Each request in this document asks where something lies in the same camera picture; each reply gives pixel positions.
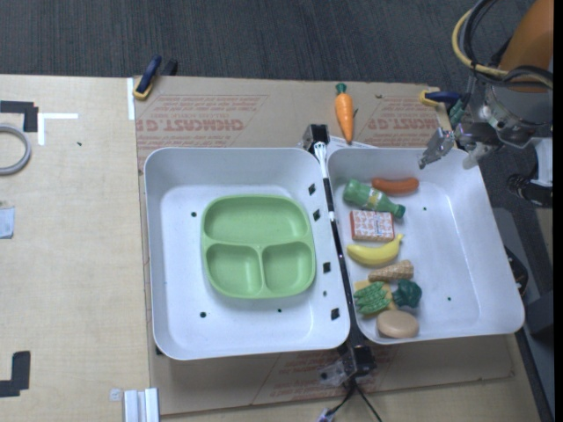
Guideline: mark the black cylinder on white bracket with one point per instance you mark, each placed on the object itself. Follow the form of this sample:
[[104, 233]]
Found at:
[[530, 189]]

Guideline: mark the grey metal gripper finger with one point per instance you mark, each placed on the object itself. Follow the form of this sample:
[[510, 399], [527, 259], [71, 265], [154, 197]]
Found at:
[[437, 145], [475, 153]]

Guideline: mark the brown cardboard board red print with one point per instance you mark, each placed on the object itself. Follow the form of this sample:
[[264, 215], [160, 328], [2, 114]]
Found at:
[[246, 112]]

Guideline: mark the orange and white carton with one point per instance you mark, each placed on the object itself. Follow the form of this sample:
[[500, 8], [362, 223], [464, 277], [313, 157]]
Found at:
[[372, 226]]

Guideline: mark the white plastic tray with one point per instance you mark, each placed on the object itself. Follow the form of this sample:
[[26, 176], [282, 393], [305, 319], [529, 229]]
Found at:
[[180, 253], [462, 253]]

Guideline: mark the green pea pods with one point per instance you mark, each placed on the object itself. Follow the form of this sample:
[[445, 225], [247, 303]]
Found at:
[[371, 298]]

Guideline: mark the green bottle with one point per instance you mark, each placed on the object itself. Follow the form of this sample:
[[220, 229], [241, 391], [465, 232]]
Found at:
[[365, 195]]

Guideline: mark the tan round biscuit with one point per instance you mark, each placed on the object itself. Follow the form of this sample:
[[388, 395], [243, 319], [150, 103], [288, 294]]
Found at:
[[397, 324]]

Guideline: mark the green divided plate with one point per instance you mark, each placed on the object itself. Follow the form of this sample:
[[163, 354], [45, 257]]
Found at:
[[255, 220]]

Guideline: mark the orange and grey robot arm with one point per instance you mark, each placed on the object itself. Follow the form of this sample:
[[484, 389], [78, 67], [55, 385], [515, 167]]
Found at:
[[530, 38]]

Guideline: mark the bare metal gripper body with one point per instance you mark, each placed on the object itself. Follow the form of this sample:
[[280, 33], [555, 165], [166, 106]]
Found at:
[[506, 132]]

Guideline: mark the tan waffle cone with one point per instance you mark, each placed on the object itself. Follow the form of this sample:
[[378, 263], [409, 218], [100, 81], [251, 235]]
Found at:
[[393, 272]]

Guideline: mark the orange sausage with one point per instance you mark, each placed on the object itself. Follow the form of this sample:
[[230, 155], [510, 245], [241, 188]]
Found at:
[[395, 185]]

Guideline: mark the orange carrot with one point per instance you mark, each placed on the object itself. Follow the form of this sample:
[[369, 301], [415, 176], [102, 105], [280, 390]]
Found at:
[[345, 114]]

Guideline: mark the green broccoli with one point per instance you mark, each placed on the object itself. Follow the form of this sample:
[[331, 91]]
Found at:
[[408, 293]]

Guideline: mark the yellow banana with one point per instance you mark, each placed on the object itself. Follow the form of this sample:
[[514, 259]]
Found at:
[[371, 254]]

